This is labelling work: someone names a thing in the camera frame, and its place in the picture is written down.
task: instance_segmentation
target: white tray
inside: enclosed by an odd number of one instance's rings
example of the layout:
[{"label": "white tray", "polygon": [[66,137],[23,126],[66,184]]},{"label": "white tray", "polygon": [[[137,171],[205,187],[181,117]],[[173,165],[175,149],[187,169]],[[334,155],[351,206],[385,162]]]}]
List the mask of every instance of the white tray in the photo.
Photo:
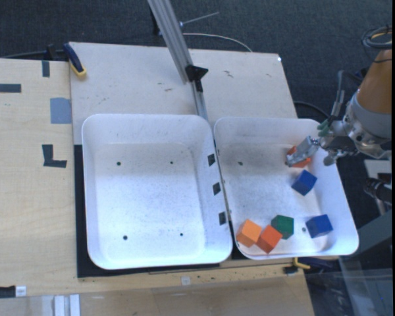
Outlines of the white tray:
[{"label": "white tray", "polygon": [[97,266],[197,265],[230,255],[207,121],[195,115],[92,115],[83,123],[82,145],[88,253]]},{"label": "white tray", "polygon": [[[358,247],[358,235],[336,165],[326,167],[320,149],[305,167],[317,177],[306,196],[291,188],[302,169],[285,165],[286,152],[306,136],[317,137],[319,123],[309,119],[220,118],[215,141],[234,234],[250,219],[263,228],[277,215],[294,218],[294,235],[280,240],[266,254],[257,246],[240,251],[250,259],[348,255]],[[305,222],[327,214],[333,231],[311,238]]]}]

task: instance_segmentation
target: orange cube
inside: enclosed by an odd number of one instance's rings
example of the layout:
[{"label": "orange cube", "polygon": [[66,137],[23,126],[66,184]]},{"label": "orange cube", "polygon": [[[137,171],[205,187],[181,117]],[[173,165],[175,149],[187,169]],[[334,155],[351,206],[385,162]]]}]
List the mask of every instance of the orange cube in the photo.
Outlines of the orange cube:
[{"label": "orange cube", "polygon": [[[295,146],[293,146],[291,149],[288,150],[287,155],[292,155],[296,151],[297,151],[297,148]],[[308,158],[304,159],[303,161],[299,161],[298,163],[292,165],[292,167],[303,168],[310,162],[311,162],[311,158],[308,157]]]},{"label": "orange cube", "polygon": [[256,245],[265,253],[269,253],[275,248],[281,238],[282,234],[271,225],[268,225],[263,230],[262,234],[256,242]]},{"label": "orange cube", "polygon": [[261,231],[261,226],[249,219],[246,219],[238,229],[236,240],[246,247],[252,247],[259,238]]}]

